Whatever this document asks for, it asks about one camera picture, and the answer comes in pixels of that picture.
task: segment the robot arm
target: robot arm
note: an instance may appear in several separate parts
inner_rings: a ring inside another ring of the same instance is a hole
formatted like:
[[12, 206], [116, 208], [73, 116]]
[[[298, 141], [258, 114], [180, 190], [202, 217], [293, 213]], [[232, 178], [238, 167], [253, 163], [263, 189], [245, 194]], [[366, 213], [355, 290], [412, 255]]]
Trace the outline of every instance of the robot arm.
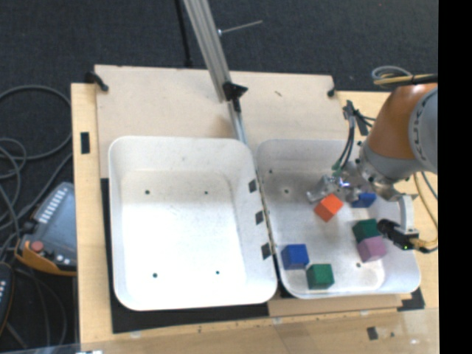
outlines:
[[344, 112], [350, 123], [347, 146], [331, 175], [323, 175], [307, 192], [310, 202], [332, 192], [347, 202], [358, 200], [363, 192], [374, 192], [391, 202], [399, 203], [401, 222], [380, 219], [378, 230], [402, 249], [431, 251], [437, 239], [425, 242], [413, 227], [412, 196], [398, 192], [395, 184], [418, 172], [437, 174], [437, 76], [396, 77], [388, 80], [395, 89], [383, 104], [366, 140], [361, 144], [358, 159], [348, 161], [353, 145], [355, 110], [348, 101]]
[[359, 154], [359, 173], [387, 200], [416, 172], [437, 174], [436, 83], [399, 86], [387, 98]]

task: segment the black mat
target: black mat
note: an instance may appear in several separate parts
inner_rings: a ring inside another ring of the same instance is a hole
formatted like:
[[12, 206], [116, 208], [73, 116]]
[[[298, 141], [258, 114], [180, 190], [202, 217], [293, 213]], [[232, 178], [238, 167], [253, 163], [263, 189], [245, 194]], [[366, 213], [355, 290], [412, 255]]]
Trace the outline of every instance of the black mat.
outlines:
[[267, 303], [214, 308], [189, 308], [184, 310], [152, 310], [145, 312], [130, 310], [122, 305], [117, 299], [113, 287], [108, 185], [108, 179], [103, 178], [101, 180], [103, 222], [105, 226], [108, 278], [110, 281], [111, 322], [114, 333], [131, 332], [133, 330], [151, 329], [154, 327], [169, 327], [172, 325], [222, 322], [268, 316]]

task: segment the purple cube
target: purple cube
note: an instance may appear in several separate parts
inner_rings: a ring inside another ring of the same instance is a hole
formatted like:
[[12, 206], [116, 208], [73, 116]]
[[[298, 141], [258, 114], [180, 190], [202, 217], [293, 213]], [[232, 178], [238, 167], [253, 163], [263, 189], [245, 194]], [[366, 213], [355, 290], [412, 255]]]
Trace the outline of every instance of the purple cube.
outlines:
[[357, 250], [361, 255], [363, 263], [379, 260], [386, 254], [386, 247], [382, 236], [363, 239], [357, 244]]

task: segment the metal rod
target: metal rod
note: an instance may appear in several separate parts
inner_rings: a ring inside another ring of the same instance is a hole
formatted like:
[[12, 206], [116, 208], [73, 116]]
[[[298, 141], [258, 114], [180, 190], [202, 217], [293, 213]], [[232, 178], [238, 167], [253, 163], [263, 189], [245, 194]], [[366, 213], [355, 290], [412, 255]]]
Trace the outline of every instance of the metal rod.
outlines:
[[185, 30], [184, 16], [182, 14], [181, 2], [180, 2], [180, 0], [174, 0], [174, 4], [176, 6], [178, 26], [180, 28], [180, 33], [181, 33], [181, 36], [182, 36], [182, 42], [183, 42], [183, 45], [184, 45], [185, 66], [186, 67], [192, 67], [193, 66], [193, 60], [192, 60], [192, 55], [190, 54], [190, 46], [189, 46], [189, 41], [188, 41], [188, 38], [187, 38], [187, 31]]
[[218, 29], [218, 35], [221, 37], [223, 34], [227, 32], [234, 32], [236, 30], [245, 29], [247, 27], [253, 27], [254, 25], [259, 25], [261, 23], [263, 23], [263, 20], [249, 22], [248, 24], [240, 25], [238, 27], [230, 27], [229, 29], [224, 29], [224, 30]]
[[[231, 83], [231, 77], [208, 0], [183, 0], [183, 2], [187, 8], [190, 22], [192, 23], [206, 67], [212, 78], [218, 99], [221, 102], [226, 101], [223, 85], [227, 82]], [[247, 144], [241, 113], [235, 110], [233, 101], [228, 102], [228, 108], [236, 137], [241, 142]]]

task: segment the green cube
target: green cube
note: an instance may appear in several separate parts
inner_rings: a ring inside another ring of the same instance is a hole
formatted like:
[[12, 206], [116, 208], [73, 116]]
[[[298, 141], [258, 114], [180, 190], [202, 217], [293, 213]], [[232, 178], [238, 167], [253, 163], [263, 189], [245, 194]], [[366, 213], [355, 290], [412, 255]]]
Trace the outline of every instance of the green cube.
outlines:
[[377, 230], [377, 221], [375, 219], [366, 219], [365, 221], [357, 222], [353, 227], [353, 232], [357, 244], [359, 244], [363, 239], [381, 236], [381, 233]]
[[306, 274], [310, 290], [324, 290], [334, 284], [330, 263], [314, 263], [307, 269]]

